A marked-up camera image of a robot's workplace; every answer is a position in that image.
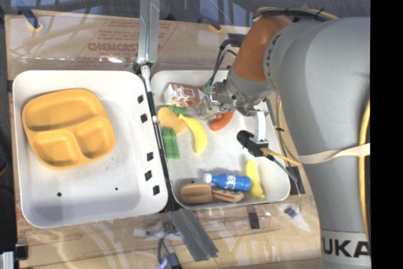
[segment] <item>yellow divided plate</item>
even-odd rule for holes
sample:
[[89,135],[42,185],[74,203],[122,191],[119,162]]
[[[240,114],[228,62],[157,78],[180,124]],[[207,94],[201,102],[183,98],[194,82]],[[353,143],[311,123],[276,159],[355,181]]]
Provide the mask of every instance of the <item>yellow divided plate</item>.
[[22,112],[28,142],[46,167],[69,169],[109,154],[115,133],[99,98],[81,88],[31,99]]

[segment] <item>toy banana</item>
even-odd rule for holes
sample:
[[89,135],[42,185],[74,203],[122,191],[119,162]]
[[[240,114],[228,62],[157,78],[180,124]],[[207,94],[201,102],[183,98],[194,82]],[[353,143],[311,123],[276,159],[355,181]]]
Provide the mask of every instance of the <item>toy banana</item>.
[[258,168],[256,167],[256,163],[253,159],[247,161],[245,173],[245,175],[251,179],[251,189],[249,191],[251,195],[264,200],[266,197],[263,194],[262,187],[260,186]]
[[201,154],[207,147],[207,134],[206,130],[203,128],[203,125],[199,120],[193,117],[185,117],[180,114],[179,118],[186,122],[187,126],[193,133],[193,137],[195,138],[195,149],[197,154]]

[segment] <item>white plastic tray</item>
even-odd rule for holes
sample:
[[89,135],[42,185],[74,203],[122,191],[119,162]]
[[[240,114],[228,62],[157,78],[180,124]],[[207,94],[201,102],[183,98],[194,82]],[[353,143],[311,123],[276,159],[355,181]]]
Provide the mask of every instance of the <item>white plastic tray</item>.
[[[151,79],[151,88],[154,93],[154,102],[157,110],[164,106],[163,92],[169,83],[202,86],[211,75],[212,71],[157,72]],[[227,71],[219,71],[215,80],[222,81],[226,76]],[[236,139],[237,133],[240,130],[254,133],[253,117],[243,117],[239,112],[235,112],[230,124],[216,132],[209,129],[207,120],[201,120],[201,123],[208,136],[206,150],[201,155],[196,154],[193,135],[190,129],[186,128],[182,133],[177,135],[180,159],[167,160],[173,194],[181,206],[188,209],[234,206],[233,203],[221,202],[219,200],[213,200],[210,204],[187,205],[181,201],[179,191],[182,185],[191,183],[192,181],[201,183],[205,172],[212,174],[227,172],[244,175],[245,166],[249,159],[254,159],[258,165],[259,176],[266,199],[260,200],[246,193],[245,198],[237,203],[237,205],[278,202],[288,196],[290,181],[287,174],[269,159],[265,157],[253,157],[246,149],[242,148]],[[278,140],[269,115],[266,117],[266,139],[269,140],[272,150],[280,152]]]
[[[52,170],[35,157],[21,112],[30,99],[67,88],[86,88],[98,96],[110,117],[116,144],[100,160]],[[21,208],[28,222],[37,227],[67,226],[154,214],[165,207],[164,173],[138,76],[124,71],[26,71],[15,78],[13,97]]]

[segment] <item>toy bread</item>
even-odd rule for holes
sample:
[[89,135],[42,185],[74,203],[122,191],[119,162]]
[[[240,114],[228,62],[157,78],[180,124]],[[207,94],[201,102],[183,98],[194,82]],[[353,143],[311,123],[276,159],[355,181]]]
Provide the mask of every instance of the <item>toy bread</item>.
[[181,187],[182,202],[189,205],[207,204],[213,200],[212,188],[206,183],[191,183]]

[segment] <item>snack package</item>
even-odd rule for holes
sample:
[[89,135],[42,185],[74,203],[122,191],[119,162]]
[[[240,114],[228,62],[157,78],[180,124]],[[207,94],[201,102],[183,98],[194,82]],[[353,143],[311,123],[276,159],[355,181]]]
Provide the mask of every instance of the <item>snack package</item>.
[[169,83],[164,91],[165,104],[195,108],[203,99],[203,92],[196,86]]

